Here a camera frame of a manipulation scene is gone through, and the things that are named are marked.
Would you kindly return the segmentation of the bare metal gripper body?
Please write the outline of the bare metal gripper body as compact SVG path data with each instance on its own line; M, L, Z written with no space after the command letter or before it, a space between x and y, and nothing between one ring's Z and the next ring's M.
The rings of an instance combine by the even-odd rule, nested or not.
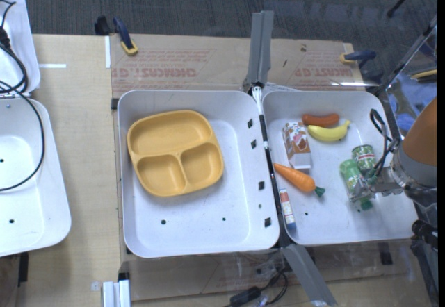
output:
M383 196L400 194L406 186L406 173L397 158L392 158L389 165L379 165L369 178L369 190Z

